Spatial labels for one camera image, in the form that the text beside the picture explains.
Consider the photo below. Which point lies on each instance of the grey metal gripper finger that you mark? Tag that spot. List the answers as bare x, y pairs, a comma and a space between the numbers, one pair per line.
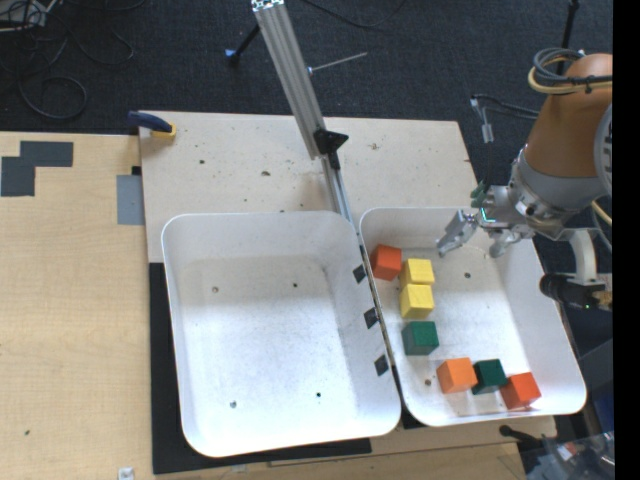
459, 230
502, 242

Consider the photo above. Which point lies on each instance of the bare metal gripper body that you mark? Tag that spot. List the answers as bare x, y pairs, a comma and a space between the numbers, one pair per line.
525, 213

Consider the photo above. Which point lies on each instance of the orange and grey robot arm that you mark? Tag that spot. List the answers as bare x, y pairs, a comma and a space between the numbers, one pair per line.
565, 133

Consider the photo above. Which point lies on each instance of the yellow cube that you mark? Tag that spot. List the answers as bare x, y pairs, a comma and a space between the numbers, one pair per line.
416, 301
418, 271

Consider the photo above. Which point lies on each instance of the white plastic tray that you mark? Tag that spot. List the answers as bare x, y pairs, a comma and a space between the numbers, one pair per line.
270, 338
480, 313

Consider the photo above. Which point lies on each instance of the red cube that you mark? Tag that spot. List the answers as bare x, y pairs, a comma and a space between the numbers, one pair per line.
521, 390
385, 263

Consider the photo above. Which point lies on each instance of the green cube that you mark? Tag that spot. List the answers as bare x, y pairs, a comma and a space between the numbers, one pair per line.
420, 338
490, 375

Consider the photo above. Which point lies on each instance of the orange cube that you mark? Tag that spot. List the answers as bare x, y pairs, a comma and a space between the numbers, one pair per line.
456, 375

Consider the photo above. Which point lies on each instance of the pale wood board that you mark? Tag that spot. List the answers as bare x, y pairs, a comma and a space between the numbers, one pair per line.
240, 168

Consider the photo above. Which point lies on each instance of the black cylinder on white bracket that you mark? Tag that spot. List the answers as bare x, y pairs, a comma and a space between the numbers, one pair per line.
575, 290

